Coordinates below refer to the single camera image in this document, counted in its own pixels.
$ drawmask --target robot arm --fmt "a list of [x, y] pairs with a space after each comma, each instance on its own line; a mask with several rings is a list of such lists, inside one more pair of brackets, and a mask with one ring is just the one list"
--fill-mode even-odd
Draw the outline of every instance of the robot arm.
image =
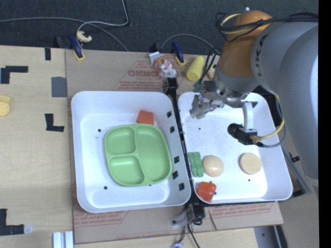
[[243, 107], [259, 85], [277, 95], [286, 128], [318, 197], [318, 17], [274, 21], [260, 11], [238, 15], [233, 26], [240, 29], [224, 29], [229, 35], [214, 79], [203, 83], [191, 116], [202, 118], [224, 105]]

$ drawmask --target red object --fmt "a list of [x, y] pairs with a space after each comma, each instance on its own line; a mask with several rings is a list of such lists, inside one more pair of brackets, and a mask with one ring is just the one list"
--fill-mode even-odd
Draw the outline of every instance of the red object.
[[201, 197], [203, 200], [210, 202], [212, 201], [212, 198], [216, 191], [216, 185], [213, 183], [208, 182], [201, 182], [199, 184], [197, 194], [199, 197]]
[[144, 110], [140, 110], [137, 122], [138, 123], [154, 125], [153, 113], [152, 112], [147, 112], [147, 111], [144, 111]]

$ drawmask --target green bowl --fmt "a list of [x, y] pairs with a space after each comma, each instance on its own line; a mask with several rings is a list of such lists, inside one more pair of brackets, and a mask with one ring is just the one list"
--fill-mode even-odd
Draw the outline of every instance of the green bowl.
[[104, 138], [109, 172], [121, 185], [160, 183], [172, 171], [163, 132], [150, 124], [135, 123], [112, 128]]

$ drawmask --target white tray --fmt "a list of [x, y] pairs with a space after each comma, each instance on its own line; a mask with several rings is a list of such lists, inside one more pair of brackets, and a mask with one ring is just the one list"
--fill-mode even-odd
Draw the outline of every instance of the white tray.
[[[189, 111], [195, 94], [187, 92], [178, 98], [187, 152], [198, 151], [201, 158], [215, 155], [224, 163], [224, 171], [219, 177], [210, 177], [206, 174], [201, 178], [194, 177], [195, 191], [202, 181], [214, 183], [217, 187], [216, 195], [211, 202], [207, 202], [209, 204], [267, 202], [289, 198], [292, 195], [292, 183], [280, 146], [245, 146], [233, 138], [227, 131], [228, 125], [244, 124], [241, 108], [224, 106], [207, 113], [202, 119], [193, 119]], [[246, 100], [258, 102], [253, 108], [253, 123], [258, 135], [272, 133], [275, 127], [265, 99], [251, 93]], [[269, 145], [278, 142], [277, 135], [263, 141]], [[238, 160], [245, 152], [256, 154], [262, 161], [262, 169], [255, 175], [245, 174], [240, 169]]]
[[[191, 196], [185, 159], [171, 100], [159, 92], [83, 91], [71, 102], [77, 198], [99, 213], [182, 205]], [[111, 177], [103, 147], [113, 127], [136, 123], [140, 110], [153, 112], [164, 133], [173, 170], [158, 184], [125, 187]]]

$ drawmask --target wooden table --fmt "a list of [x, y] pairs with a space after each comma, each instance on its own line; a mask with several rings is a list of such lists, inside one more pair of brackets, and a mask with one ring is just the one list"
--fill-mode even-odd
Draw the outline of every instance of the wooden table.
[[[0, 117], [0, 208], [7, 225], [31, 225], [32, 233], [0, 236], [0, 247], [52, 247], [52, 233], [73, 230], [67, 98], [52, 98], [51, 78], [66, 77], [65, 50], [0, 46], [0, 67], [28, 66], [10, 74], [0, 95], [11, 97], [11, 111]], [[45, 114], [63, 132], [46, 131]], [[171, 247], [179, 236], [131, 239], [75, 247]], [[253, 228], [196, 233], [201, 247], [256, 248]], [[195, 247], [191, 236], [185, 247]]]

